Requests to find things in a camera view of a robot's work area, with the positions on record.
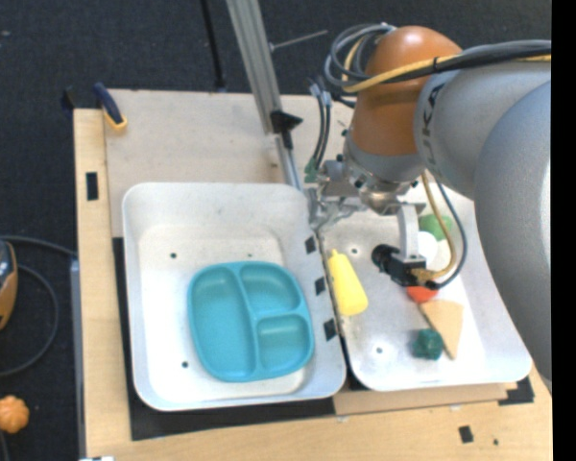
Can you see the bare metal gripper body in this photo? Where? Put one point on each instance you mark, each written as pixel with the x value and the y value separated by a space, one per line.
pixel 350 192

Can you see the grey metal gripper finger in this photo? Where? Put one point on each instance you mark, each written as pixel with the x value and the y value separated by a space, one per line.
pixel 332 213
pixel 315 214

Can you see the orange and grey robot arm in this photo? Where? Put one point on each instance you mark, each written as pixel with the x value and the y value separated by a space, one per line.
pixel 461 128

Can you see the yellow bottle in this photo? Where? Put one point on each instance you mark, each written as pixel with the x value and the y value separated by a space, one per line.
pixel 348 288

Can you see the green round toy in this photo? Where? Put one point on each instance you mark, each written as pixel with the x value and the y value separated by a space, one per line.
pixel 429 222

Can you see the white round object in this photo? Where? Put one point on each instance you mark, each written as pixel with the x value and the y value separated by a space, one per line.
pixel 428 248

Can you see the red round toy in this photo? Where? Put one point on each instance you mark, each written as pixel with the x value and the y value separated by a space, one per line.
pixel 421 294

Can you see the white plastic tray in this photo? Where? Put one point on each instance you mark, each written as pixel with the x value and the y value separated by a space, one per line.
pixel 163 219
pixel 389 324

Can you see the blue divided plate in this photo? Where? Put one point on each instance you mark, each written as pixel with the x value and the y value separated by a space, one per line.
pixel 221 320

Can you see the pale brown flat board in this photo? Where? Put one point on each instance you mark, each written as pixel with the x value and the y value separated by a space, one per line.
pixel 182 137

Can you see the tan pizza slice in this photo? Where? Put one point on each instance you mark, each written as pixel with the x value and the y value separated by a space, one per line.
pixel 446 322

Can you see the green broccoli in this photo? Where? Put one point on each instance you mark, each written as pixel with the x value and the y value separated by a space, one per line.
pixel 427 345

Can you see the orange toy pumpkin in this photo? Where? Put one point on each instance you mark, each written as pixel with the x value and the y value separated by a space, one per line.
pixel 10 414

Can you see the black cylinder on white bracket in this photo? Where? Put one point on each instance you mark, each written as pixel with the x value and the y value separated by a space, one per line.
pixel 405 262

